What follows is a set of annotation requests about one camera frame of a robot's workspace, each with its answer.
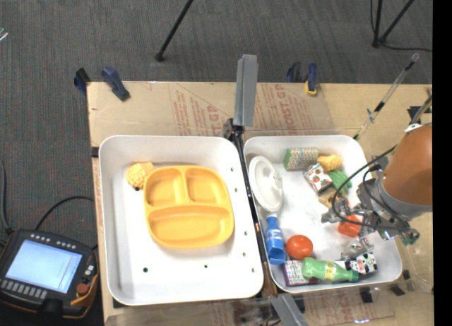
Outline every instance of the yellow divided plate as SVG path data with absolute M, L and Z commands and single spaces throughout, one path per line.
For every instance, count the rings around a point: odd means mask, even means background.
M 234 230 L 227 186 L 210 168 L 154 169 L 145 178 L 143 194 L 149 233 L 161 246 L 216 246 Z

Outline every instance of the white plastic tray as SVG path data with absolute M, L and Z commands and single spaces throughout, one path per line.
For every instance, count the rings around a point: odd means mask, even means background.
M 128 306 L 248 298 L 263 285 L 254 223 L 236 147 L 220 137 L 115 135 L 100 146 L 107 284 Z M 170 249 L 154 242 L 145 223 L 143 191 L 126 170 L 193 164 L 216 170 L 227 184 L 234 231 L 209 248 Z
M 328 208 L 318 201 L 318 196 L 301 171 L 286 171 L 284 157 L 290 147 L 316 147 L 321 155 L 337 155 L 343 159 L 341 169 L 349 176 L 367 161 L 359 143 L 346 135 L 296 135 L 296 136 L 256 136 L 244 144 L 246 164 L 257 155 L 266 157 L 272 162 L 282 177 L 284 199 L 278 211 L 278 224 L 285 240 L 295 234 L 308 236 L 314 245 L 313 256 L 318 260 L 339 260 L 344 248 L 352 238 L 338 232 L 338 223 L 321 223 L 321 215 Z M 358 185 L 362 182 L 364 171 L 352 180 L 347 198 L 350 206 L 359 202 L 356 195 Z M 261 229 L 267 227 L 266 211 L 255 200 Z M 275 284 L 289 293 L 302 293 L 324 289 L 337 289 L 349 286 L 363 286 L 392 282 L 402 272 L 402 260 L 393 239 L 383 240 L 378 232 L 368 235 L 367 239 L 374 244 L 374 256 L 378 270 L 362 277 L 357 283 L 320 282 L 300 286 L 286 286 L 281 265 L 270 265 L 270 273 Z

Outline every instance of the gray carpet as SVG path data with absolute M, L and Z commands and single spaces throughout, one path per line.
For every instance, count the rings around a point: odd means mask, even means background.
M 378 0 L 194 0 L 165 51 L 154 56 L 187 0 L 0 0 L 0 158 L 13 229 L 36 225 L 53 204 L 93 196 L 86 98 L 79 68 L 102 80 L 232 81 L 242 54 L 258 57 L 258 81 L 281 82 L 300 61 L 317 64 L 320 83 L 392 83 L 412 54 L 405 84 L 432 83 L 433 0 L 415 0 L 374 48 Z M 408 0 L 383 0 L 382 35 Z M 41 226 L 96 243 L 87 200 L 57 208 Z M 4 229 L 0 238 L 6 238 Z M 38 325 L 0 305 L 1 325 Z M 101 325 L 101 295 L 85 319 Z

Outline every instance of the green cylinder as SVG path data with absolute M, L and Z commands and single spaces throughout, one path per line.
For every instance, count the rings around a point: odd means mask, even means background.
M 315 277 L 328 281 L 357 282 L 359 273 L 355 270 L 346 270 L 332 261 L 315 260 L 305 257 L 302 264 L 302 274 L 305 277 Z

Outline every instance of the black stand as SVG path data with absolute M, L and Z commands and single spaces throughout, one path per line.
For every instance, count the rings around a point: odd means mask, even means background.
M 169 32 L 169 34 L 167 36 L 167 39 L 165 40 L 165 42 L 163 43 L 162 47 L 160 48 L 160 51 L 154 56 L 155 60 L 157 60 L 159 62 L 163 61 L 163 59 L 164 59 L 163 53 L 165 52 L 165 50 L 166 50 L 168 44 L 170 43 L 172 37 L 176 33 L 176 30 L 179 27 L 180 23 L 184 19 L 184 16 L 185 16 L 186 12 L 189 10 L 190 5 L 191 5 L 192 2 L 193 2 L 193 0 L 188 0 L 187 3 L 185 4 L 184 8 L 182 9 L 182 12 L 180 13 L 179 17 L 176 20 L 176 23 L 174 24 L 173 28 Z
M 379 38 L 379 30 L 380 30 L 380 20 L 381 20 L 381 7 L 383 6 L 383 0 L 379 0 L 379 4 L 376 10 L 376 24 L 375 24 L 375 33 L 374 33 L 374 41 L 372 42 L 373 47 L 379 47 L 380 43 L 384 43 L 389 33 L 393 30 L 393 28 L 397 25 L 399 20 L 405 14 L 405 12 L 409 9 L 414 0 L 409 0 L 402 11 L 397 15 L 393 23 L 389 26 L 387 31 Z

